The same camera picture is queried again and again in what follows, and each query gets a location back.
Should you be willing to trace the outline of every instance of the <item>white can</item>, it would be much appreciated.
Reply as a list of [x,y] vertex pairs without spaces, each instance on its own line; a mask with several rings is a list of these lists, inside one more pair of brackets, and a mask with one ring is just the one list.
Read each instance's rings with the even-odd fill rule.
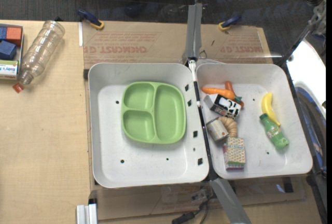
[[206,129],[214,141],[221,141],[229,135],[227,129],[219,118],[209,121],[206,124]]

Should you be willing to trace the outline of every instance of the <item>toy carrot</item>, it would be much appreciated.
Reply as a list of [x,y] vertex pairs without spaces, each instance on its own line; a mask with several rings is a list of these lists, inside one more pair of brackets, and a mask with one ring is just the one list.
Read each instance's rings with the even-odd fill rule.
[[[235,92],[234,92],[234,90],[233,90],[233,85],[232,85],[232,82],[231,81],[226,81],[225,82],[225,88],[227,89],[227,90],[230,90],[230,91],[232,91],[233,93],[234,93],[234,95],[236,96],[236,94],[235,94]],[[244,107],[244,102],[243,101],[237,101],[240,105],[241,105],[241,107]]]
[[241,100],[241,97],[236,97],[233,91],[227,89],[218,89],[218,88],[202,88],[202,91],[206,94],[219,94],[225,98],[228,98],[232,101]]

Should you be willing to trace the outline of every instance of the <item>yellow banana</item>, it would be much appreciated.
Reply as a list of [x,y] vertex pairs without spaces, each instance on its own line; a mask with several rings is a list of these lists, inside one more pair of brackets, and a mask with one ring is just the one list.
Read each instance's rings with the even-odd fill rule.
[[281,125],[276,119],[274,111],[272,109],[272,92],[268,92],[264,95],[263,99],[261,100],[261,110],[264,114],[268,115],[269,119],[272,122],[276,123],[278,126]]

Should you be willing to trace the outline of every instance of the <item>wooden table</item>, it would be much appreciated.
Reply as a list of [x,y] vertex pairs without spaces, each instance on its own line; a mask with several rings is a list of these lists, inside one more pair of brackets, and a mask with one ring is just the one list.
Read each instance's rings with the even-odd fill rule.
[[[2,20],[24,26],[24,48],[43,21]],[[0,223],[75,223],[75,208],[90,194],[83,50],[78,23],[66,34],[44,73],[17,94],[0,81]],[[252,223],[320,223],[311,188],[302,201],[245,206]],[[180,214],[102,223],[171,223]],[[199,223],[200,216],[188,222]],[[205,223],[229,223],[222,209]]]

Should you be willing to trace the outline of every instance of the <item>blue cube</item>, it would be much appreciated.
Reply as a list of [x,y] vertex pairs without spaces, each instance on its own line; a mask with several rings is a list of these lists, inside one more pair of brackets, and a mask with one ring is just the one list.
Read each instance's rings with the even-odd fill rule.
[[7,28],[0,27],[0,41],[5,40],[7,35]]
[[16,55],[16,45],[5,40],[0,43],[0,60],[13,60]]

